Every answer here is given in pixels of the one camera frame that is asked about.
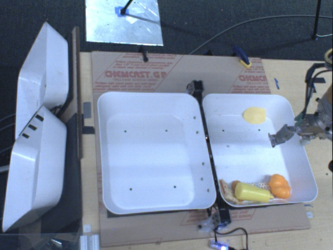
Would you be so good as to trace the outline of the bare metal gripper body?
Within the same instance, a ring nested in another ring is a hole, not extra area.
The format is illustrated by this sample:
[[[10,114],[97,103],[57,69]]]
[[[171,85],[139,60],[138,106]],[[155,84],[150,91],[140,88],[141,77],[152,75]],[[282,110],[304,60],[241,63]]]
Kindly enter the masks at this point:
[[[296,134],[301,141],[313,139],[324,140],[326,138],[323,122],[319,115],[305,115],[295,122]]]

